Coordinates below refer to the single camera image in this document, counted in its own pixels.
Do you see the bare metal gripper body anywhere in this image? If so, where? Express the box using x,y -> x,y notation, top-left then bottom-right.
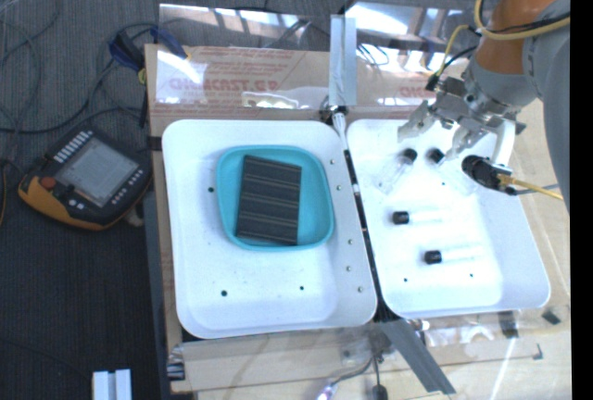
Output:
431,77 -> 527,135

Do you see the clear plastic bottle black cap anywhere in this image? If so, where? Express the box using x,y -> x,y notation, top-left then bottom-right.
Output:
423,244 -> 487,266
426,147 -> 478,196
391,208 -> 449,226
375,147 -> 419,195

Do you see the blue plate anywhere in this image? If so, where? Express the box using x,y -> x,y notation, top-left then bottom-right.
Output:
215,144 -> 336,252

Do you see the brown cardboard board red print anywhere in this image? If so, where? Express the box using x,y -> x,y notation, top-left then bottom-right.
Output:
143,43 -> 572,395

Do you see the white plastic tray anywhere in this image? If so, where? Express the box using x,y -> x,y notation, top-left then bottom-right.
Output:
346,117 -> 552,320
160,118 -> 379,341

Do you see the dark striped square pad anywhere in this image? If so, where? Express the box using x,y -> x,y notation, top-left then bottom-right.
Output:
233,154 -> 304,247

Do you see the black cylinder on white bracket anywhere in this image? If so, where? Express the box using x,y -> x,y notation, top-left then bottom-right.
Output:
461,119 -> 518,196

